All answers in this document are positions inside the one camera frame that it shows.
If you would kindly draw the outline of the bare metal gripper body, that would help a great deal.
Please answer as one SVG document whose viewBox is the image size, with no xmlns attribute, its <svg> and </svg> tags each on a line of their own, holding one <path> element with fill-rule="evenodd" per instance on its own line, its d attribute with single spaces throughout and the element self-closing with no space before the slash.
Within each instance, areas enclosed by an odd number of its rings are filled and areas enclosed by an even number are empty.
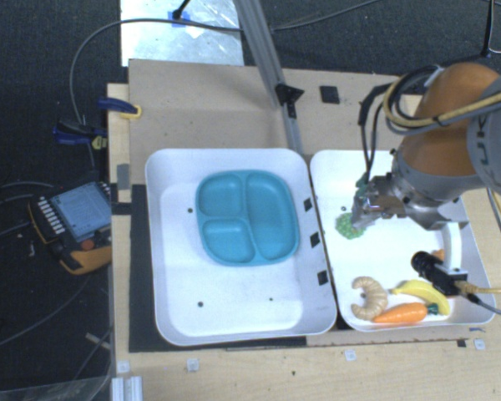
<svg viewBox="0 0 501 401">
<path fill-rule="evenodd" d="M 362 228 L 394 216 L 408 218 L 428 231 L 450 223 L 463 227 L 468 221 L 457 199 L 430 198 L 394 173 L 373 177 L 362 192 Z"/>
</svg>

